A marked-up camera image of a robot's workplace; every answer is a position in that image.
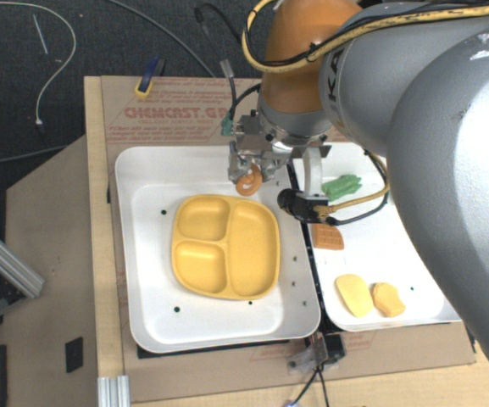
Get orange toy waffle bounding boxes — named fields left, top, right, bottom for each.
left=309, top=223, right=346, bottom=252

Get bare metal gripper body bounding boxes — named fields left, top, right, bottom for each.
left=228, top=114, right=331, bottom=165

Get yellow divided plate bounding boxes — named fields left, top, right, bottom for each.
left=169, top=193, right=281, bottom=302

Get black block with thin wires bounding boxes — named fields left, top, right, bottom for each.
left=323, top=332, right=347, bottom=363

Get orange toy pretzel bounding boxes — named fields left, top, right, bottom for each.
left=235, top=164, right=264, bottom=198

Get black cylinder on white bracket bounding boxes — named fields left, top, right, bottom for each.
left=276, top=148, right=331, bottom=225

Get green toy beans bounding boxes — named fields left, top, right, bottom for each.
left=320, top=174, right=363, bottom=204

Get white plastic tray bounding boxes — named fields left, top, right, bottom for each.
left=292, top=142, right=464, bottom=333
left=114, top=143, right=323, bottom=354

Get orange toy nugget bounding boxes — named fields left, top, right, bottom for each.
left=369, top=282, right=408, bottom=319

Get pale yellow oval toy slice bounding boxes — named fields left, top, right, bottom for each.
left=334, top=273, right=375, bottom=319

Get brown cardboard board, red print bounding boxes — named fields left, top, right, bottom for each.
left=99, top=75, right=478, bottom=403

